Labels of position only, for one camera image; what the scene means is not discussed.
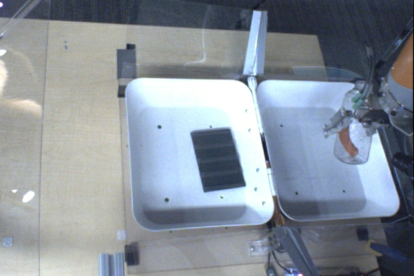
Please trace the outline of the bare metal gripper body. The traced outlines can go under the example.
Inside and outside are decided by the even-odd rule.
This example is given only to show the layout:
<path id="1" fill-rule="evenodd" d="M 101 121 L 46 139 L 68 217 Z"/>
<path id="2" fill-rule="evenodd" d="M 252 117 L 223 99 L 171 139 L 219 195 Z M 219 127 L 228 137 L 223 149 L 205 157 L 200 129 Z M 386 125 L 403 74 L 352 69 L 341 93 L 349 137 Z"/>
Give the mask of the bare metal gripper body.
<path id="1" fill-rule="evenodd" d="M 380 127 L 392 126 L 406 136 L 413 135 L 413 91 L 402 86 L 381 86 L 378 91 L 363 95 L 353 89 L 353 114 L 358 122 L 378 122 Z"/>

